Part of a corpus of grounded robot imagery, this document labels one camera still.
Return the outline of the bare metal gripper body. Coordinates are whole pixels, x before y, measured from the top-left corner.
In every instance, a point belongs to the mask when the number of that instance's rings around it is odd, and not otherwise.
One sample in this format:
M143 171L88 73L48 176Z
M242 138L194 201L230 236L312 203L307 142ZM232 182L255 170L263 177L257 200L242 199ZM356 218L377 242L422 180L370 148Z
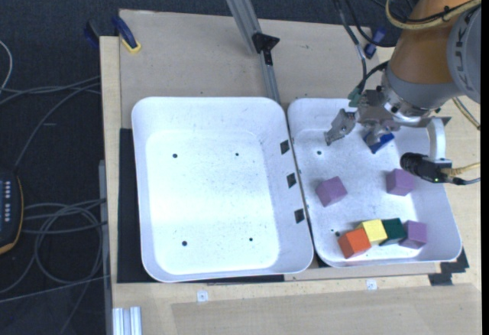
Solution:
M366 128L397 131L402 126L420 127L432 111L407 102L391 88L381 88L362 93L356 116Z

